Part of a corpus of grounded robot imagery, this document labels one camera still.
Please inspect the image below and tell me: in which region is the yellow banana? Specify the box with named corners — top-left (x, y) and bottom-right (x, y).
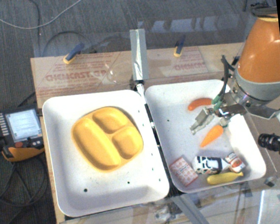
top-left (206, 170), bottom-right (245, 187)

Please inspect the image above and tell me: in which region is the red and white can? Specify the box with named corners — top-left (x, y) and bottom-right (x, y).
top-left (223, 151), bottom-right (247, 175)

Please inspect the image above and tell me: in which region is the red and white packet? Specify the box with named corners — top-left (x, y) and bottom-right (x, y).
top-left (167, 155), bottom-right (200, 189)

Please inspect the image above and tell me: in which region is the white plastic tray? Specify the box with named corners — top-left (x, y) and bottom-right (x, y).
top-left (143, 72), bottom-right (269, 198)
top-left (40, 84), bottom-right (173, 220)

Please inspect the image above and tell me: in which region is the orange sausage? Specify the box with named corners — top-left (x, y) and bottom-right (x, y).
top-left (186, 96), bottom-right (215, 112)

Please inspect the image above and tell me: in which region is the black and white carton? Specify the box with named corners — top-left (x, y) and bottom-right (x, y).
top-left (191, 152), bottom-right (230, 177)

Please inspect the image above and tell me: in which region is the yellow divided plate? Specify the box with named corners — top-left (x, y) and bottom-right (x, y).
top-left (68, 102), bottom-right (147, 178)

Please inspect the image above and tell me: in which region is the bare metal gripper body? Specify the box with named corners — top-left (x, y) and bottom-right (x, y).
top-left (212, 85), bottom-right (255, 122)

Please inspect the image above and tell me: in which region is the brown cardboard board red print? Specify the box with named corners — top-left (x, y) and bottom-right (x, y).
top-left (30, 27), bottom-right (280, 224)

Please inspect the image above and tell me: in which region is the black cylinder on white bracket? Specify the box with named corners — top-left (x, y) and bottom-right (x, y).
top-left (253, 109), bottom-right (280, 162)

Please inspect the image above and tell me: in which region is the orange carrot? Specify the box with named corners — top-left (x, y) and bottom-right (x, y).
top-left (197, 124), bottom-right (227, 148)

